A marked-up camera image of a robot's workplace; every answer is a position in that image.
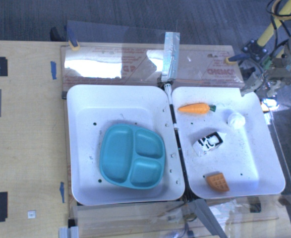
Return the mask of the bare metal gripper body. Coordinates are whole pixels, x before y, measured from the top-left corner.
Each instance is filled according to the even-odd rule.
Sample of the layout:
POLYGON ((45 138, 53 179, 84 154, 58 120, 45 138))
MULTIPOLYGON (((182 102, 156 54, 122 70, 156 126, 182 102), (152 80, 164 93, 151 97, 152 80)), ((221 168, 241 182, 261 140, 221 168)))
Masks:
POLYGON ((263 78, 269 85, 291 84, 291 58, 269 58, 262 62, 263 78))

